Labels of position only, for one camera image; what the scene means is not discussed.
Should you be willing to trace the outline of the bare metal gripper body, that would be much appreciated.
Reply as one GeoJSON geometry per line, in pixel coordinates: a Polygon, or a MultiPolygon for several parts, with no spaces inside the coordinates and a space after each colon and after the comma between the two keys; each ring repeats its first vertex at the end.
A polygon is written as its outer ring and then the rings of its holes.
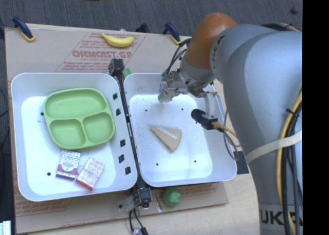
{"type": "Polygon", "coordinates": [[[206,70],[176,70],[161,74],[161,94],[179,95],[191,93],[200,95],[206,86],[206,70]]]}

